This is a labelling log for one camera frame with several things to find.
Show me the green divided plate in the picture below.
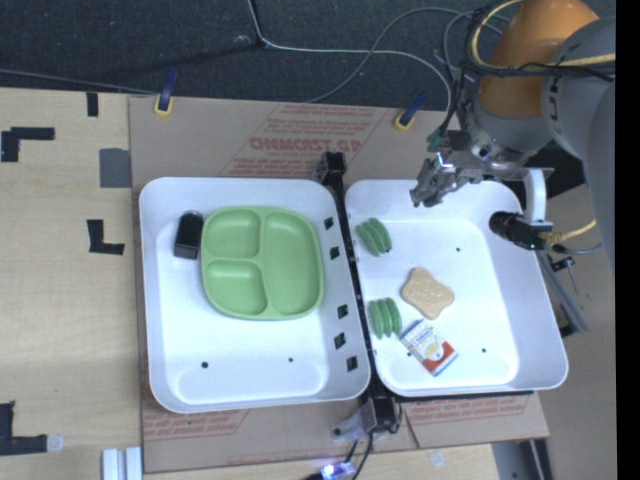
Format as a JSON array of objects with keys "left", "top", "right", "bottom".
[{"left": 200, "top": 206, "right": 325, "bottom": 322}]

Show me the green ridged toy vegetable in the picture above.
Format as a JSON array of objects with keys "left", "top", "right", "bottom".
[
  {"left": 354, "top": 217, "right": 394, "bottom": 258},
  {"left": 367, "top": 297, "right": 404, "bottom": 340}
]

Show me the black cylinder on white bracket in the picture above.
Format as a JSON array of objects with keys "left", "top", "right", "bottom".
[{"left": 488, "top": 166, "right": 555, "bottom": 252}]

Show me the red and white carton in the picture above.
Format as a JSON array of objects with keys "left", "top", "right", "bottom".
[{"left": 399, "top": 320, "right": 460, "bottom": 378}]

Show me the thin black rod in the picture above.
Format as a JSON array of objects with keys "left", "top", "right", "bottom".
[{"left": 333, "top": 180, "right": 384, "bottom": 399}]

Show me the small black bottle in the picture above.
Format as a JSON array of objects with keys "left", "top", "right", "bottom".
[{"left": 172, "top": 210, "right": 205, "bottom": 260}]

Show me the beige toy bread slice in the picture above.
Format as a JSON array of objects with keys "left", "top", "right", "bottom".
[{"left": 399, "top": 266, "right": 456, "bottom": 321}]

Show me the brown cardboard board red print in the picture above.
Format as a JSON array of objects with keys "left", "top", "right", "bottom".
[{"left": 127, "top": 95, "right": 550, "bottom": 474}]

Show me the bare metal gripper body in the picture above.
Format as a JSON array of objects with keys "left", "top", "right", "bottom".
[{"left": 435, "top": 130, "right": 524, "bottom": 186}]

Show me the black block with thin wires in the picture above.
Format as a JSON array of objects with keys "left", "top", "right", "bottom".
[
  {"left": 330, "top": 395, "right": 404, "bottom": 443},
  {"left": 314, "top": 151, "right": 348, "bottom": 186}
]

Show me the white plastic tray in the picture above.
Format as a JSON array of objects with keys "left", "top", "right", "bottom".
[
  {"left": 138, "top": 176, "right": 372, "bottom": 414},
  {"left": 344, "top": 178, "right": 570, "bottom": 398}
]

